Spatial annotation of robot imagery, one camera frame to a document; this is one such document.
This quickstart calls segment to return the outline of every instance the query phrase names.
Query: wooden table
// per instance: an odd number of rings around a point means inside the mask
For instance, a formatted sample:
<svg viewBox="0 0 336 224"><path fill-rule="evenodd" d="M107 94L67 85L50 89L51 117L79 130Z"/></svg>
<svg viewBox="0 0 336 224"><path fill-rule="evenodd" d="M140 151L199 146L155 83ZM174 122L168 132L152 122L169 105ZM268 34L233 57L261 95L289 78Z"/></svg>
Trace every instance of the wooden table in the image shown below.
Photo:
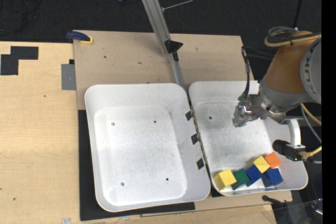
<svg viewBox="0 0 336 224"><path fill-rule="evenodd" d="M97 41L100 39L107 47L112 35L113 43L119 47L123 46L120 54L127 54L126 45L132 43L134 37L141 40L139 48L142 42L148 44L150 40L155 41L153 33L84 33L93 36L96 46L100 46ZM184 43L179 57L186 84L206 78L246 79L240 53L240 37L172 34L172 38ZM272 217L271 205L262 200L262 193L218 198L209 195L205 200L195 202L196 209L191 212L80 221L78 110L83 108L85 87L96 82L95 79L83 82L85 71L81 66L85 66L84 60L88 55L79 53L77 41L73 44L4 41L0 42L0 54L10 54L11 46L38 47L39 55L38 60L19 60L17 76L0 76L1 223L61 224L65 218L69 218L71 224L121 223L126 219L126 223L130 220L136 224L223 223L224 220L228 223L269 223L268 218ZM148 50L140 50L144 55L147 54L146 59L140 52L138 55L133 52L133 58L121 59L115 50L111 51L114 51L114 56L112 52L106 51L102 56L106 56L106 59L114 57L115 61L120 63L136 61L132 62L132 65L143 67L137 77L140 73L153 74L149 70L155 65L154 73L157 76L153 76L151 80L158 83L157 79L160 79L160 82L169 82L172 79L165 73L170 71L169 68L157 65L160 60L152 62L153 65L151 61L145 61L152 58L149 57ZM195 62L192 58L196 55L198 59ZM61 65L68 64L69 59L75 59L78 79L76 85L80 92L78 94L77 91L62 90ZM125 65L113 66L115 68L109 73L123 73ZM215 66L218 72L208 75ZM92 68L91 72L101 74ZM120 81L122 77L113 76L112 80ZM123 83L128 83L131 79L130 74L127 73L125 78L127 79ZM111 83L111 78L106 78L105 82ZM292 201L290 191L272 191L271 196L280 201Z"/></svg>

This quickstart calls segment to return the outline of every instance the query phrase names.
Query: black clamp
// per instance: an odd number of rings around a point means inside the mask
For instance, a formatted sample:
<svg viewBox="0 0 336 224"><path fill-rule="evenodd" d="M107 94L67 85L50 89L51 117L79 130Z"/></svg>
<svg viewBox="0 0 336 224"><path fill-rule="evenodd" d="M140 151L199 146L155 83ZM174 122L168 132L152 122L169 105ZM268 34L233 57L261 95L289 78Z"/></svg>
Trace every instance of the black clamp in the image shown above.
<svg viewBox="0 0 336 224"><path fill-rule="evenodd" d="M172 41L172 40L166 40L164 44L166 45L166 49L167 49L168 53L173 54L174 60L178 61L179 57L177 55L177 51L178 51L178 49L180 49L182 47L183 43L177 42L177 41Z"/></svg>

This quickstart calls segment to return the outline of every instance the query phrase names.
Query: colored block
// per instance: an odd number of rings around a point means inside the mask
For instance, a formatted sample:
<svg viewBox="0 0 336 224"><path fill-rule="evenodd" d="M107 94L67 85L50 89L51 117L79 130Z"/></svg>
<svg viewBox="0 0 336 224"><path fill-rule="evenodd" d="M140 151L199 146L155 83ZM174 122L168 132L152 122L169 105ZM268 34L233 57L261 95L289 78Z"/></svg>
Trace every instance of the colored block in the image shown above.
<svg viewBox="0 0 336 224"><path fill-rule="evenodd" d="M275 152L266 155L264 158L268 162L271 169L274 169L281 164L281 160Z"/></svg>
<svg viewBox="0 0 336 224"><path fill-rule="evenodd" d="M265 172L270 167L270 165L263 156L259 156L258 158L256 158L252 163L249 164L248 167L250 167L251 165L255 165L261 173Z"/></svg>
<svg viewBox="0 0 336 224"><path fill-rule="evenodd" d="M246 174L244 169L240 169L238 171L235 171L233 173L233 175L235 176L235 178L237 180L236 183L231 185L233 190L245 185L246 183L248 183L250 181L250 178L248 177L248 175Z"/></svg>
<svg viewBox="0 0 336 224"><path fill-rule="evenodd" d="M214 177L214 182L219 190L222 190L223 188L230 186L237 182L235 176L233 175L232 171L230 169L226 169L220 173L218 173Z"/></svg>
<svg viewBox="0 0 336 224"><path fill-rule="evenodd" d="M246 183L246 186L252 185L255 181L262 178L262 173L254 164L245 170L250 181Z"/></svg>
<svg viewBox="0 0 336 224"><path fill-rule="evenodd" d="M262 177L265 187L274 187L279 185L283 179L278 168L268 169Z"/></svg>

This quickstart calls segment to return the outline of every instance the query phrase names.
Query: blue clamp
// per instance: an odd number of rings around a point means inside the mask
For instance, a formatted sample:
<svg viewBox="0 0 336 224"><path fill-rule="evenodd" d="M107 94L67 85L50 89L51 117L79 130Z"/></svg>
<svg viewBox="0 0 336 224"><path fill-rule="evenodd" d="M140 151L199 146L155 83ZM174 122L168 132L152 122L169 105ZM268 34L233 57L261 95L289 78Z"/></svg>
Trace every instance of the blue clamp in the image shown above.
<svg viewBox="0 0 336 224"><path fill-rule="evenodd" d="M81 44L90 44L92 43L92 37L87 36L81 32L77 31L67 31L66 38L79 40Z"/></svg>

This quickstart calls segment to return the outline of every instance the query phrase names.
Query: robotic arm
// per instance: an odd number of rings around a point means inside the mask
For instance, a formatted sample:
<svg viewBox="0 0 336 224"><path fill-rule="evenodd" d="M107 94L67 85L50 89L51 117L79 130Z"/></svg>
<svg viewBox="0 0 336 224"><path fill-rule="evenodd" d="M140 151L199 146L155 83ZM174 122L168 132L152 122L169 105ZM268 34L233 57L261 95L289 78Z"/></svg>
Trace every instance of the robotic arm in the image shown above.
<svg viewBox="0 0 336 224"><path fill-rule="evenodd" d="M276 140L273 148L297 161L301 159L298 152L305 147L300 144L298 119L288 119L286 112L306 102L321 104L321 33L274 27L269 30L265 44L279 49L260 82L258 94L245 90L239 97L233 124L242 127L249 121L267 117L288 124L291 142Z"/></svg>

